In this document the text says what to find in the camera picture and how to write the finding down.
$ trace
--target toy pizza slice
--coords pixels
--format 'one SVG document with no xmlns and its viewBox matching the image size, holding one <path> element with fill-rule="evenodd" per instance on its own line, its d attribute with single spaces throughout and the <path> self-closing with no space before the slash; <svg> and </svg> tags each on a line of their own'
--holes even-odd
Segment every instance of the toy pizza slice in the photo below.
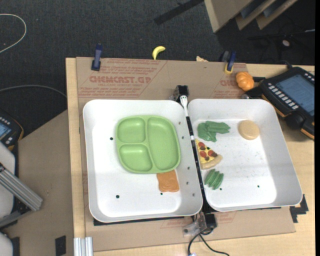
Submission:
<svg viewBox="0 0 320 256">
<path fill-rule="evenodd" d="M 220 163 L 223 158 L 222 155 L 217 154 L 210 147 L 197 139 L 195 139 L 195 143 L 201 169 L 209 169 Z"/>
</svg>

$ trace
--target toy food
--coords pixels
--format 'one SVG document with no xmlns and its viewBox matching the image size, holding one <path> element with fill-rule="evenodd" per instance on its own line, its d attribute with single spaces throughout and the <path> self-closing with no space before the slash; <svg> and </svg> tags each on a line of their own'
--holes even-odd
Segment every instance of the toy food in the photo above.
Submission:
<svg viewBox="0 0 320 256">
<path fill-rule="evenodd" d="M 255 85 L 253 77 L 246 71 L 238 72 L 235 75 L 235 79 L 238 83 L 238 86 L 244 91 L 249 91 Z"/>
<path fill-rule="evenodd" d="M 175 170 L 157 173 L 156 177 L 159 182 L 161 192 L 177 192 L 179 191 L 179 183 Z"/>
<path fill-rule="evenodd" d="M 204 180 L 204 184 L 208 185 L 213 190 L 216 190 L 220 187 L 222 181 L 224 179 L 224 174 L 216 171 L 216 169 L 210 170 Z"/>
<path fill-rule="evenodd" d="M 216 142 L 217 133 L 226 134 L 229 133 L 230 126 L 224 122 L 206 121 L 198 125 L 197 131 L 199 138 L 205 141 Z"/>
<path fill-rule="evenodd" d="M 260 134 L 258 125 L 251 120 L 243 120 L 239 123 L 238 131 L 246 140 L 254 140 Z"/>
<path fill-rule="evenodd" d="M 214 167 L 222 160 L 222 156 L 214 152 L 210 147 L 206 146 L 203 142 L 195 139 L 196 148 L 199 155 L 201 169 L 209 169 Z"/>
</svg>

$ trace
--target green divided plate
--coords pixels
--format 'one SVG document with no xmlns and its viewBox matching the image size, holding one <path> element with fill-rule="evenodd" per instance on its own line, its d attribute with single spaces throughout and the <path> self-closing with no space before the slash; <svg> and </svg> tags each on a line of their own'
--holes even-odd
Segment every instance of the green divided plate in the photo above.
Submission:
<svg viewBox="0 0 320 256">
<path fill-rule="evenodd" d="M 116 126 L 115 142 L 122 166 L 138 174 L 165 173 L 180 163 L 174 125 L 156 115 L 130 116 Z"/>
</svg>

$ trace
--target toy banana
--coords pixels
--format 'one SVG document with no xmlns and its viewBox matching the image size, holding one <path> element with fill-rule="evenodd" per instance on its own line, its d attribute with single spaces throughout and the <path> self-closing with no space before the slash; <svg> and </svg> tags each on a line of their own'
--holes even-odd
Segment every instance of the toy banana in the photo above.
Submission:
<svg viewBox="0 0 320 256">
<path fill-rule="evenodd" d="M 157 46 L 156 48 L 153 49 L 152 52 L 152 57 L 155 60 L 157 58 L 158 53 L 161 53 L 165 50 L 166 48 L 164 46 Z"/>
</svg>

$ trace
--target wooden table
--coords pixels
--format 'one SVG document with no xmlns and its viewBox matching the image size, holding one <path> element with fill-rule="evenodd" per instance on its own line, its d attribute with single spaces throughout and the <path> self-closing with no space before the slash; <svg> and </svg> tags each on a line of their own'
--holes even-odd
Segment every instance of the wooden table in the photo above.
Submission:
<svg viewBox="0 0 320 256">
<path fill-rule="evenodd" d="M 314 72 L 314 66 L 302 66 Z M 272 77 L 286 70 L 285 65 L 247 64 L 248 72 L 255 77 Z M 68 120 L 70 139 L 70 161 L 72 181 L 73 228 L 75 238 L 86 236 L 83 180 L 81 165 L 81 144 L 79 134 L 79 108 L 77 88 L 77 67 L 75 58 L 66 59 L 66 78 L 68 95 Z M 231 256 L 311 256 L 316 254 L 315 246 L 315 142 L 297 131 L 290 130 L 280 121 L 287 147 L 296 169 L 309 211 L 298 216 L 296 232 L 247 238 L 209 241 L 208 244 L 218 251 Z M 122 250 L 95 252 L 95 256 L 186 256 L 188 244 L 150 246 Z M 199 256 L 215 255 L 203 242 L 192 244 L 192 252 Z"/>
</svg>

